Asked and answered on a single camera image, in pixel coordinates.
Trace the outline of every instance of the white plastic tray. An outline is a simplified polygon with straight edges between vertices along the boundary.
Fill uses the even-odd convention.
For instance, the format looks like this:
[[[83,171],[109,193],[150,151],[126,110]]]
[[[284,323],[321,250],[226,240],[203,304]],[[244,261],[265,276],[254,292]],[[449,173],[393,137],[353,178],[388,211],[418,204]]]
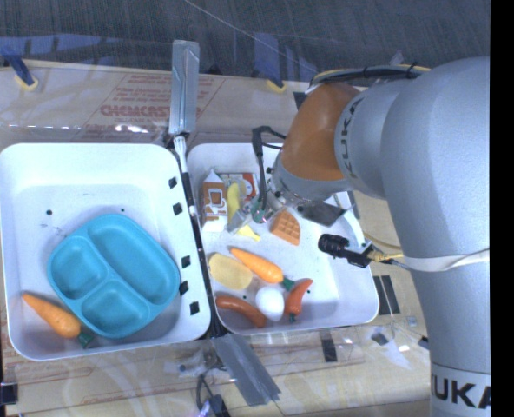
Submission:
[[[51,252],[65,236],[107,213],[131,218],[155,238],[175,261],[188,290],[144,329],[119,340],[97,337],[83,349],[56,335],[20,295],[30,291],[56,299],[47,277]],[[210,310],[180,170],[162,147],[8,147],[0,154],[0,230],[10,341],[26,358],[53,360],[191,341],[208,329]]]
[[[276,150],[265,149],[265,166],[272,167]],[[188,168],[192,175],[195,195],[198,196],[201,182],[213,168],[217,173],[250,172],[259,174],[259,167],[251,144],[202,144],[188,154]],[[230,255],[229,247],[244,248],[267,257],[278,264],[286,277],[297,281],[312,278],[310,294],[305,295],[301,315],[295,323],[286,317],[278,322],[267,321],[264,328],[255,328],[245,317],[220,310],[219,316],[230,331],[236,334],[260,334],[289,332],[294,330],[336,328],[369,322],[379,311],[379,298],[374,286],[371,270],[358,268],[345,259],[333,259],[318,249],[318,240],[323,233],[348,236],[349,225],[342,218],[330,228],[301,218],[295,213],[301,228],[300,245],[284,242],[269,233],[270,224],[255,224],[251,227],[261,236],[261,241],[240,235],[203,232],[202,240],[208,257],[214,252]],[[230,290],[211,278],[214,294],[235,295],[255,304],[259,287],[266,283],[256,277],[244,290]]]

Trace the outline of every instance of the dark floor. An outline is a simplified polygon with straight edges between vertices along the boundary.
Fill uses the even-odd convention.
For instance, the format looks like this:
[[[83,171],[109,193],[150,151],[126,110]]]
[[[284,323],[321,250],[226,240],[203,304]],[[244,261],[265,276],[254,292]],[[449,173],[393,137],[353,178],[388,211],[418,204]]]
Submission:
[[[426,67],[490,55],[490,16],[491,0],[0,0],[0,46],[169,70],[185,39],[200,43],[202,72],[308,81],[397,53]]]

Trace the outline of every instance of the blue clamp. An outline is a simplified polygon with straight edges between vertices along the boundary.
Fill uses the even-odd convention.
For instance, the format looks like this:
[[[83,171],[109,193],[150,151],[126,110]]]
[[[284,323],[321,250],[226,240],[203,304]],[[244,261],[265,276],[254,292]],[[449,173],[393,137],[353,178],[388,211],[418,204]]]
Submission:
[[[22,58],[8,46],[3,46],[0,53],[16,72],[14,77],[20,86],[28,91],[35,89],[39,81],[31,75]]]

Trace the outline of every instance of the table surface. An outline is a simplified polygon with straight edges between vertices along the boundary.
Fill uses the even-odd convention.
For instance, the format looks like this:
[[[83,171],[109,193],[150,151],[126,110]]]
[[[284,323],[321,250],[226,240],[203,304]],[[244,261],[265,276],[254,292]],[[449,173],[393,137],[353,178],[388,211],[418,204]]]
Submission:
[[[5,91],[0,90],[0,151],[13,142],[51,141],[54,137],[47,136],[46,129],[44,136],[32,136],[33,130],[41,131],[47,122],[76,128],[77,135],[67,136],[66,141],[122,140],[125,136],[105,135],[109,126],[115,126],[115,118],[109,120],[93,114],[101,113],[101,107],[109,104],[112,95],[119,97],[116,93],[124,88],[124,76],[136,75],[138,83],[142,81],[140,76],[146,78],[145,83],[151,81],[150,77],[156,78],[154,82],[159,84],[164,82],[159,78],[166,80],[169,76],[167,71],[32,61],[27,64],[41,82],[49,78],[53,83],[61,82],[60,75],[75,75],[76,80],[43,87],[43,103],[27,111],[25,122],[23,113],[32,106],[28,100],[31,95],[4,83],[3,76],[9,70],[0,69],[0,85],[6,84]],[[105,78],[94,78],[97,73]],[[93,88],[98,85],[100,91],[80,89],[85,84],[92,84]],[[278,91],[259,77],[201,76],[197,130],[189,137],[190,148],[204,142],[249,142],[251,128],[263,123],[286,132],[297,112],[296,98],[306,87],[303,82],[285,82],[285,88]],[[65,103],[56,106],[55,100]],[[87,122],[74,124],[72,117],[65,116],[73,111],[71,106],[92,116]],[[158,122],[142,127],[147,127],[149,135],[162,129]],[[86,131],[89,136],[82,136]],[[154,141],[155,137],[148,136],[148,140]],[[359,193],[355,196],[361,227],[383,242],[397,244],[386,203]],[[371,270],[380,285],[390,281],[399,310],[380,310],[371,322],[349,328],[247,337],[280,388],[280,398],[267,405],[249,407],[235,386],[235,379],[212,369],[206,375],[207,383],[214,394],[222,395],[231,415],[365,416],[376,415],[377,407],[383,407],[382,415],[398,415],[402,406],[406,406],[408,415],[425,412],[430,394],[429,354],[419,344],[426,330],[412,278],[404,269],[394,266],[373,263]],[[3,276],[0,298],[4,298]],[[28,361],[10,343],[4,301],[0,317],[3,381],[18,385],[17,403],[7,406],[10,415],[175,416],[199,412],[196,394],[201,361],[213,353],[208,340],[96,357]],[[334,347],[335,359],[328,356],[326,344]]]

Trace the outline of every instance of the carrot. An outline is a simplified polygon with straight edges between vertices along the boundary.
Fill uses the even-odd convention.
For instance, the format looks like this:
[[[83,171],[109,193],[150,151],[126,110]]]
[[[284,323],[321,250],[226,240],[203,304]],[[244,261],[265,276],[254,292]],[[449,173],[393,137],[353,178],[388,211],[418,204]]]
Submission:
[[[22,298],[60,336],[75,338],[82,332],[82,323],[70,312],[30,294],[22,294]]]
[[[293,281],[284,277],[282,269],[273,262],[242,250],[241,248],[230,248],[230,253],[243,262],[253,273],[259,276],[263,281],[277,283],[281,282],[286,290],[290,290]]]
[[[216,297],[215,302],[217,308],[233,310],[238,314],[244,315],[257,328],[263,328],[267,324],[266,316],[258,308],[240,298],[230,295],[219,295]]]
[[[313,280],[307,278],[292,289],[290,295],[286,300],[286,306],[284,307],[284,315],[290,316],[290,322],[295,321],[295,317],[301,314],[301,302],[303,301],[303,295],[313,284]]]

